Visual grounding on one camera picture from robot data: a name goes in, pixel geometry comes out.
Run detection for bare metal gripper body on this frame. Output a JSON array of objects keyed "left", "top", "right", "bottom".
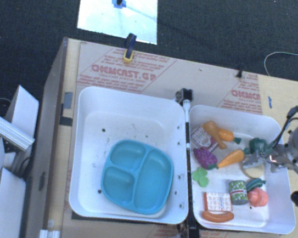
[{"left": 262, "top": 141, "right": 298, "bottom": 172}]

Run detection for beige curved piece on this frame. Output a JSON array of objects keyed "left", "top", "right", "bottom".
[{"left": 237, "top": 161, "right": 265, "bottom": 181}]

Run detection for dark green toy pepper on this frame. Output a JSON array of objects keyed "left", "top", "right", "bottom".
[{"left": 245, "top": 135, "right": 273, "bottom": 160}]

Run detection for green toy cucumber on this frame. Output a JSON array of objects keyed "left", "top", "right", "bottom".
[{"left": 245, "top": 176, "right": 267, "bottom": 195}]

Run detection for large orange carrot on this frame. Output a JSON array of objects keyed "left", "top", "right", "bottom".
[{"left": 207, "top": 144, "right": 246, "bottom": 175}]

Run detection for pink rounded toy food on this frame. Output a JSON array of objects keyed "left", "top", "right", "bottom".
[{"left": 245, "top": 185, "right": 271, "bottom": 210}]

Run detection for green and white can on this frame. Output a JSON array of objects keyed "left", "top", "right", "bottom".
[{"left": 225, "top": 178, "right": 252, "bottom": 207}]

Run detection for small orange carrot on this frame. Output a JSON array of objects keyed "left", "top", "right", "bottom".
[{"left": 216, "top": 128, "right": 244, "bottom": 145}]

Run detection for white plastic tray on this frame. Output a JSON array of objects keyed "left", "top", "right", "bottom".
[
  {"left": 61, "top": 83, "right": 206, "bottom": 232},
  {"left": 172, "top": 103, "right": 298, "bottom": 238}
]

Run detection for purple grapes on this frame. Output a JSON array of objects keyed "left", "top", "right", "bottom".
[{"left": 190, "top": 146, "right": 220, "bottom": 172}]

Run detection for tan chicken drumstick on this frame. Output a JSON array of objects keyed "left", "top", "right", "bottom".
[{"left": 198, "top": 119, "right": 231, "bottom": 150}]

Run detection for orange and white carton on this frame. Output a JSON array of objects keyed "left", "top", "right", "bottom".
[{"left": 201, "top": 189, "right": 236, "bottom": 216}]

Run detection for light green lettuce leaf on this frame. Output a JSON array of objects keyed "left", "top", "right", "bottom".
[{"left": 190, "top": 166, "right": 212, "bottom": 188}]

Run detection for pink and white carton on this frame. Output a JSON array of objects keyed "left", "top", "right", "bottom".
[{"left": 188, "top": 124, "right": 222, "bottom": 155}]

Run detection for orange sausage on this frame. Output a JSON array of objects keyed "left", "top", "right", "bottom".
[{"left": 200, "top": 207, "right": 236, "bottom": 226}]

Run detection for thin black and white rod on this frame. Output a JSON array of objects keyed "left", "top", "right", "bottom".
[{"left": 165, "top": 99, "right": 216, "bottom": 234}]

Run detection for blue divided plate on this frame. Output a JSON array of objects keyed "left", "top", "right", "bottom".
[{"left": 97, "top": 136, "right": 178, "bottom": 219}]

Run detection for brown cardboard board red print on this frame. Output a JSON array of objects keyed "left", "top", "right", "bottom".
[{"left": 52, "top": 41, "right": 298, "bottom": 238}]

